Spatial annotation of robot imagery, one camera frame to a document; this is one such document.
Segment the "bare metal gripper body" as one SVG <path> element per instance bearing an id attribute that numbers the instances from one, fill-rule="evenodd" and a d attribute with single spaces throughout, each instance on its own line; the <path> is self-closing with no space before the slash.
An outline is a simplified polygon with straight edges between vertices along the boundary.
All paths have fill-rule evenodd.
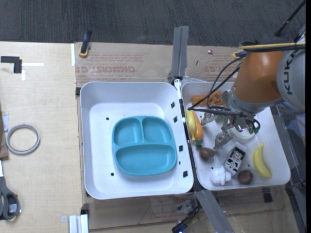
<path id="1" fill-rule="evenodd" d="M 249 133 L 259 132 L 259 122 L 255 119 L 257 113 L 252 103 L 240 100 L 233 90 L 223 92 L 222 103 L 229 110 L 229 125 L 237 131 L 247 130 Z"/>

